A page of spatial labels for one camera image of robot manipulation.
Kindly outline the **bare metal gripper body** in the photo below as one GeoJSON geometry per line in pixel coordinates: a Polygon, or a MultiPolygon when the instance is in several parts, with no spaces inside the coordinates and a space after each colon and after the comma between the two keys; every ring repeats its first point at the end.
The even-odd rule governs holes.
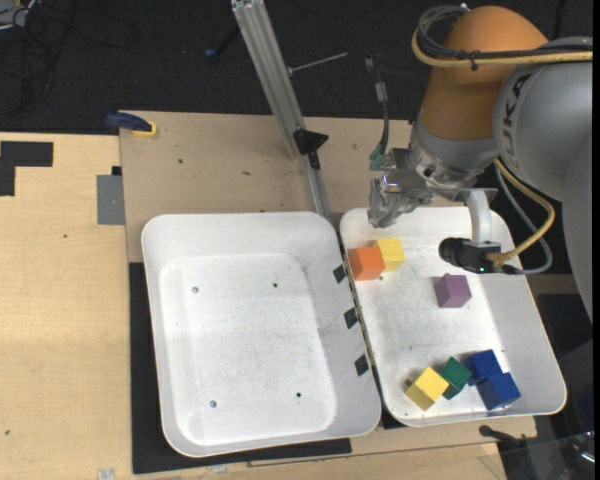
{"type": "Polygon", "coordinates": [[[379,172],[371,181],[372,205],[426,205],[435,196],[456,201],[482,174],[480,168],[453,167],[418,147],[392,148],[385,153],[376,148],[371,170],[379,172]]]}

